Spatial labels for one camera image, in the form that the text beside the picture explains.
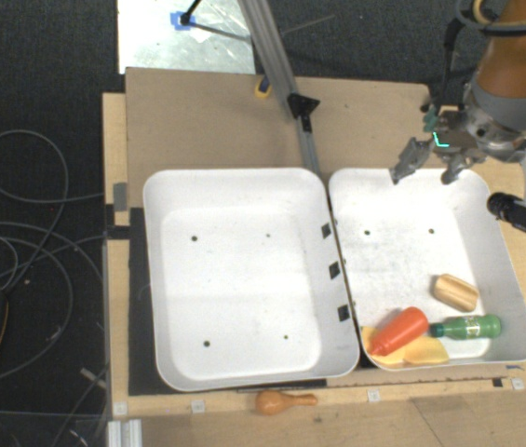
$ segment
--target black carpet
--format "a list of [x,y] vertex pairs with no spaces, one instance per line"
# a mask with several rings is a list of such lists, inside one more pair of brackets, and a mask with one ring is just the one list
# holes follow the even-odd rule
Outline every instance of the black carpet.
[[[332,20],[285,36],[297,75],[421,82],[438,89],[442,36],[455,0],[270,0],[277,25],[286,31],[310,20]],[[69,170],[69,196],[102,191],[101,95],[123,91],[117,73],[116,0],[0,0],[0,134],[35,131],[61,150]],[[445,102],[458,102],[485,45],[465,31]],[[18,196],[63,197],[64,174],[56,153],[29,134],[0,139],[0,185]],[[49,228],[60,203],[31,204],[0,194],[0,222]],[[55,231],[71,240],[101,236],[103,203],[96,196],[65,204]],[[43,232],[0,225],[22,263]],[[52,237],[46,248],[64,246]],[[101,241],[83,245],[101,268]],[[0,272],[10,267],[0,243]],[[104,368],[102,287],[98,274],[78,250],[58,253],[74,290],[72,315],[66,275],[49,259],[35,261],[10,294],[11,316],[2,349],[0,376],[42,352],[30,366],[0,377],[0,411],[68,413],[90,382],[82,368]],[[99,413],[103,392],[96,388],[80,413]]]

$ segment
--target empty white tray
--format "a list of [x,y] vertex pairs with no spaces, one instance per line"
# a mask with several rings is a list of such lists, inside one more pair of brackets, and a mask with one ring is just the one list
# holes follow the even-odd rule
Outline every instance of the empty white tray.
[[498,222],[486,209],[488,186],[470,170],[443,185],[441,173],[418,170],[398,185],[387,169],[342,169],[331,177],[357,321],[381,328],[412,305],[431,322],[464,315],[431,294],[436,278],[449,273],[478,287],[473,313],[498,316],[503,330],[494,340],[440,338],[448,365],[525,360],[526,306]]
[[166,170],[144,186],[161,377],[182,391],[339,376],[357,328],[320,179]]

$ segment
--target bottle cap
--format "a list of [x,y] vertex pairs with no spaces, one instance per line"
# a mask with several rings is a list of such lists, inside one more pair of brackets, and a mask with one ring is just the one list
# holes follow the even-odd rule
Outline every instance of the bottle cap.
[[433,323],[430,325],[430,334],[435,338],[440,338],[445,334],[445,327],[442,323]]

